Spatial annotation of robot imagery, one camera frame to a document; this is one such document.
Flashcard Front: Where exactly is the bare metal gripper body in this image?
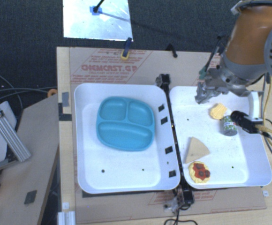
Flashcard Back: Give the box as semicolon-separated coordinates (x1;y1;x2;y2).
203;67;252;98

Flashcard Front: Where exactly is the yellow ridged biscuit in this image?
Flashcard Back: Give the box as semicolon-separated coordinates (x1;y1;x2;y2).
210;103;229;120

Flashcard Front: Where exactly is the small green and white can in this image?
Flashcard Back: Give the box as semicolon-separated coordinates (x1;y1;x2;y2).
220;115;239;136

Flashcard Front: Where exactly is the thin black rod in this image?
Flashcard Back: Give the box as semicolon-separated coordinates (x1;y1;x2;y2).
163;83;189;192

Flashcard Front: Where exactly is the beige pizza slice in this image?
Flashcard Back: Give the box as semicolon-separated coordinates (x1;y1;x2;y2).
185;136;211;164

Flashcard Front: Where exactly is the white plastic tray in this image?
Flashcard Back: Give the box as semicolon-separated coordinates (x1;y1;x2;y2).
74;82;181;195
168;85;272;190

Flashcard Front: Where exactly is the yellow pizza with red sauce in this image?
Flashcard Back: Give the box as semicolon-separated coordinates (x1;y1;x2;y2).
188;161;212;184

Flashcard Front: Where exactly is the blue divided plate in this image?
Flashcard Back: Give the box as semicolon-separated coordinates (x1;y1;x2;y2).
96;96;156;152

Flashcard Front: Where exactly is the brown cardboard board red print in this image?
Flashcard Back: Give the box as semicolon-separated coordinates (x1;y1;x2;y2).
68;46;267;220

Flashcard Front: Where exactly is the black cylinder on white bracket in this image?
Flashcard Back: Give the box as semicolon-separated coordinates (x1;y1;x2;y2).
230;90;265;134

